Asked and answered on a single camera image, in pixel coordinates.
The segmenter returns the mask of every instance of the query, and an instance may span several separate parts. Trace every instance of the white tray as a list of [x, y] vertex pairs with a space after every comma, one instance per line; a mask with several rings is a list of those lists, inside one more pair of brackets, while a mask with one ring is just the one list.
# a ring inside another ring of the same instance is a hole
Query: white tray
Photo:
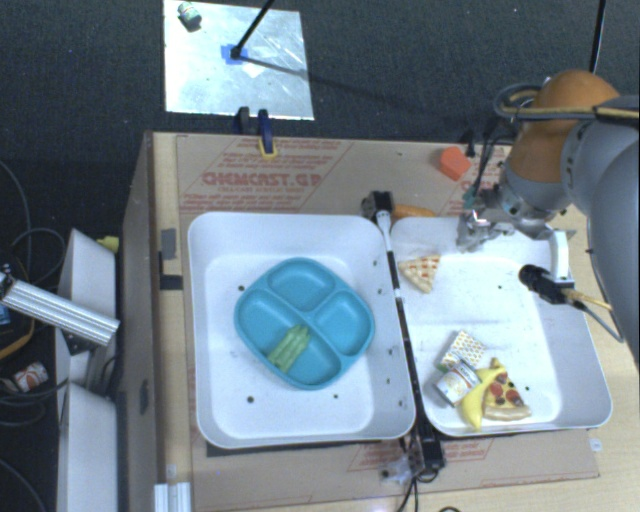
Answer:
[[[355, 216], [207, 213], [189, 229], [196, 410], [203, 436], [223, 448], [394, 439], [413, 424], [384, 242]], [[317, 260], [370, 307], [375, 335], [329, 387], [307, 391], [274, 375], [242, 342], [242, 291], [288, 258]]]
[[[596, 427], [611, 415], [611, 397], [584, 315], [567, 305], [552, 306], [518, 280], [531, 263], [549, 268], [546, 242], [520, 233], [487, 242], [476, 253], [455, 246], [457, 219], [403, 219], [394, 225], [398, 262], [441, 254], [433, 290], [418, 291], [402, 276], [409, 333], [428, 418], [457, 437]], [[505, 364], [532, 416], [517, 422], [483, 420], [469, 427], [433, 384], [435, 364], [455, 335], [465, 330]]]

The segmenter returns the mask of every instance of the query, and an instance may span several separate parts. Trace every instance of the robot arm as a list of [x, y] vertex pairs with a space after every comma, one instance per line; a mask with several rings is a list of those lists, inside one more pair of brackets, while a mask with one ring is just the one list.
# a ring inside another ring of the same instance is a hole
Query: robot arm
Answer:
[[[605, 111], [611, 116], [598, 115]], [[514, 229], [553, 240], [547, 222], [574, 203], [587, 216], [594, 273], [638, 364], [638, 96], [619, 97], [599, 77], [573, 70], [507, 114], [528, 122], [500, 183], [479, 191], [461, 216], [458, 247], [476, 250]]]

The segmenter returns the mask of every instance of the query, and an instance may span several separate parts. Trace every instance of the cardboard box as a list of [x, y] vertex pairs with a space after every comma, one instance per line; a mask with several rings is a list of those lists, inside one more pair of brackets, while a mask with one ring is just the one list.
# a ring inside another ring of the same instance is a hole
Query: cardboard box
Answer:
[[[437, 171], [441, 144], [278, 139], [263, 161], [245, 136], [147, 134], [123, 229], [125, 356], [121, 382], [130, 510], [151, 510], [153, 484], [191, 481], [194, 510], [226, 511], [393, 496], [381, 469], [398, 441], [222, 452], [193, 418], [193, 351], [185, 236], [209, 210], [357, 214], [372, 190], [456, 215], [477, 172]], [[498, 148], [485, 180], [498, 176]], [[446, 441], [447, 466], [421, 492], [594, 478], [584, 430]]]

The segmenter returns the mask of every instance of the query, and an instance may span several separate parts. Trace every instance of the orange block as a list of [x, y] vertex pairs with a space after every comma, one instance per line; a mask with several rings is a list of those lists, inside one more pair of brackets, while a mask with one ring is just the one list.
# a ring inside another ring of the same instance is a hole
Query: orange block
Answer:
[[469, 167], [471, 167], [471, 161], [457, 146], [448, 147], [440, 155], [440, 172], [453, 181], [458, 181]]

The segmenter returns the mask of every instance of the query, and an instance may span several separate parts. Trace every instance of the yellow banana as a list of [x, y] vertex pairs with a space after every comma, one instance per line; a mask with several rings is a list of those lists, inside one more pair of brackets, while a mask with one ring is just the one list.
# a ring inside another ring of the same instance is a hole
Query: yellow banana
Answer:
[[484, 398], [484, 392], [498, 375], [506, 371], [502, 365], [495, 368], [476, 370], [481, 383], [469, 391], [460, 404], [462, 417], [476, 430], [480, 430], [482, 425], [482, 399]]

